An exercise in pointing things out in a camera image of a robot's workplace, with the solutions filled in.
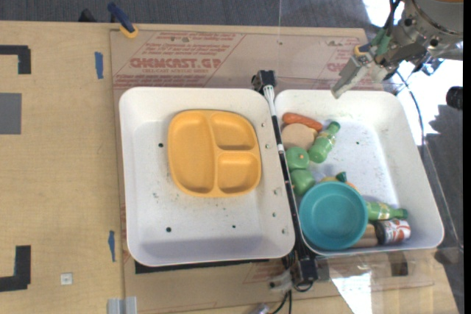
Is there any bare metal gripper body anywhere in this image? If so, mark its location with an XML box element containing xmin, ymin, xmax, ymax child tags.
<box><xmin>374</xmin><ymin>7</ymin><xmax>464</xmax><ymax>71</ymax></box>

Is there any orange carrot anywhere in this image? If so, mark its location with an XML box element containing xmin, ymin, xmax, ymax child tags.
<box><xmin>281</xmin><ymin>112</ymin><xmax>324</xmax><ymax>132</ymax></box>

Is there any green bottle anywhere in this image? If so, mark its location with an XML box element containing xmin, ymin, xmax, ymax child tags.
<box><xmin>307</xmin><ymin>121</ymin><xmax>341</xmax><ymax>165</ymax></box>
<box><xmin>363</xmin><ymin>201</ymin><xmax>409</xmax><ymax>222</ymax></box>

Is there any tan bread slice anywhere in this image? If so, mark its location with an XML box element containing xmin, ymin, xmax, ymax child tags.
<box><xmin>280</xmin><ymin>123</ymin><xmax>319</xmax><ymax>152</ymax></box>

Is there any white plastic tray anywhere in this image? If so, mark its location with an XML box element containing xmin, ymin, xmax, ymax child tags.
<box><xmin>274</xmin><ymin>89</ymin><xmax>445</xmax><ymax>257</ymax></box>
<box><xmin>118</xmin><ymin>86</ymin><xmax>297</xmax><ymax>268</ymax></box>

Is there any orange fruit with green top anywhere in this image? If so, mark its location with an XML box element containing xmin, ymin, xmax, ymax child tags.
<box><xmin>319</xmin><ymin>171</ymin><xmax>361</xmax><ymax>194</ymax></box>

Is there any thin black and white rod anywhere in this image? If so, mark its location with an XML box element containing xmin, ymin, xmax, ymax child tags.
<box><xmin>262</xmin><ymin>83</ymin><xmax>303</xmax><ymax>255</ymax></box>

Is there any green pepper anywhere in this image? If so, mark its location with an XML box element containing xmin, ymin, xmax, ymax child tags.
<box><xmin>290</xmin><ymin>168</ymin><xmax>316</xmax><ymax>197</ymax></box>

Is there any teal bowl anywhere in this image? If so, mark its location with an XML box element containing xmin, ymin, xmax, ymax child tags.
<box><xmin>298</xmin><ymin>180</ymin><xmax>369</xmax><ymax>251</ymax></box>

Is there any red and white can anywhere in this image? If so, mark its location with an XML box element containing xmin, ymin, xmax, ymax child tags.
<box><xmin>374</xmin><ymin>218</ymin><xmax>412</xmax><ymax>246</ymax></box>

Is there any tan wooden cylinder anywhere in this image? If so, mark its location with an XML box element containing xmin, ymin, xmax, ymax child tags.
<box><xmin>351</xmin><ymin>224</ymin><xmax>380</xmax><ymax>249</ymax></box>

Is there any brown cardboard board red print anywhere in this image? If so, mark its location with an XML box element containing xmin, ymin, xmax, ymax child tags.
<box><xmin>109</xmin><ymin>23</ymin><xmax>459</xmax><ymax>314</ymax></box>

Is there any orange divided plate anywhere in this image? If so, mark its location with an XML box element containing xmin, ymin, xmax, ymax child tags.
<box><xmin>167</xmin><ymin>109</ymin><xmax>263</xmax><ymax>199</ymax></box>

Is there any black cylinder on white bracket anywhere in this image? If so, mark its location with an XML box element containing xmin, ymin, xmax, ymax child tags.
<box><xmin>445</xmin><ymin>85</ymin><xmax>464</xmax><ymax>110</ymax></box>

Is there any black block with thin wires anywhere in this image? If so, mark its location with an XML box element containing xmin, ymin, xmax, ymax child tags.
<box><xmin>289</xmin><ymin>255</ymin><xmax>319</xmax><ymax>286</ymax></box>
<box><xmin>251</xmin><ymin>69</ymin><xmax>277</xmax><ymax>90</ymax></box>

